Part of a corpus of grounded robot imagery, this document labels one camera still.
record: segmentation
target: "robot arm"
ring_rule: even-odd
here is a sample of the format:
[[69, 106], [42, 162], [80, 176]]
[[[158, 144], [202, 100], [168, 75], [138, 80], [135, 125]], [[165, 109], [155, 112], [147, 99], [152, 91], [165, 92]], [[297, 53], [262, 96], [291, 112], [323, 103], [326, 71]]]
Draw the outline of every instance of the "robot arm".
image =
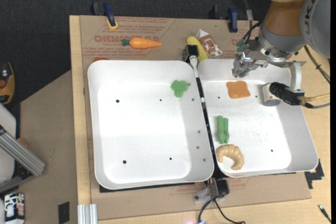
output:
[[330, 59], [331, 0], [271, 0], [256, 40], [249, 40], [235, 56], [233, 76], [244, 77], [268, 63], [288, 67], [286, 62], [308, 44]]

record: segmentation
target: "yellow and black object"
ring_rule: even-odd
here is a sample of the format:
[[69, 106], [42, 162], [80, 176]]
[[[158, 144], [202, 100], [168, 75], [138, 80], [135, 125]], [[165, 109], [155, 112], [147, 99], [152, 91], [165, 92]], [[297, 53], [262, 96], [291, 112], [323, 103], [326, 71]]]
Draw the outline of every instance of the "yellow and black object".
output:
[[0, 103], [8, 105], [14, 96], [15, 78], [12, 66], [7, 61], [0, 61]]

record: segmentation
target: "wooden table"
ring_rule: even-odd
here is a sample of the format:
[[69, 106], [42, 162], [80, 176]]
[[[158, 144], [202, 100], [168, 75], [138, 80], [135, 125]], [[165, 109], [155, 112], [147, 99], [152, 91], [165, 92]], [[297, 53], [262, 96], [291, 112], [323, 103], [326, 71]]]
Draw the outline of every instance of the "wooden table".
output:
[[[223, 35], [228, 32], [227, 21], [219, 20], [218, 26], [223, 28]], [[75, 120], [77, 192], [78, 204], [91, 203], [89, 161], [86, 132], [85, 99], [83, 94], [83, 69], [81, 51], [80, 16], [70, 16], [70, 42], [73, 83], [73, 107]], [[326, 72], [330, 73], [328, 60], [313, 52]], [[316, 96], [330, 92], [330, 85], [315, 69], [306, 53], [302, 50], [291, 60], [307, 61], [302, 67], [302, 88], [306, 96]], [[314, 104], [328, 102], [328, 99], [316, 101]], [[313, 182], [311, 199], [272, 204], [250, 205], [225, 208], [225, 214], [232, 220], [244, 220], [247, 223], [328, 223], [318, 208], [322, 205], [331, 217], [331, 173], [330, 173], [330, 107], [306, 109], [304, 114], [313, 137], [318, 156], [324, 171], [322, 180]], [[133, 218], [120, 218], [99, 221], [108, 223], [197, 223], [198, 211], [187, 211], [163, 215], [152, 215]], [[217, 209], [204, 211], [202, 218], [209, 224], [227, 223]]]

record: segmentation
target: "croissant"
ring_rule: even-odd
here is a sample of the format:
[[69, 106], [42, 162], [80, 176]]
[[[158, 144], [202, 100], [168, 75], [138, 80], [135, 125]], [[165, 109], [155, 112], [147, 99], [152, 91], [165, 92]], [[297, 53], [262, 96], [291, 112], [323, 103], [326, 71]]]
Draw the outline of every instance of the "croissant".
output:
[[240, 152], [239, 147], [232, 144], [220, 146], [216, 149], [216, 155], [220, 163], [223, 162], [223, 156], [233, 159], [235, 163], [231, 166], [232, 170], [239, 170], [244, 164], [244, 156]]

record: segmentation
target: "green toy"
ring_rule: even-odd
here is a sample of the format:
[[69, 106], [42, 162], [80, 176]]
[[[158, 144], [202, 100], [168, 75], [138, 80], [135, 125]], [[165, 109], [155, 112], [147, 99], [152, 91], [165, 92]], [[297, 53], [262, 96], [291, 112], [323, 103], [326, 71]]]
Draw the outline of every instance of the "green toy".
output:
[[229, 141], [228, 125], [228, 118], [223, 118], [222, 116], [217, 117], [217, 137], [221, 144], [227, 144]]
[[180, 98], [182, 97], [183, 93], [188, 89], [188, 83], [186, 83], [184, 80], [174, 80], [171, 87], [174, 90], [174, 95]]

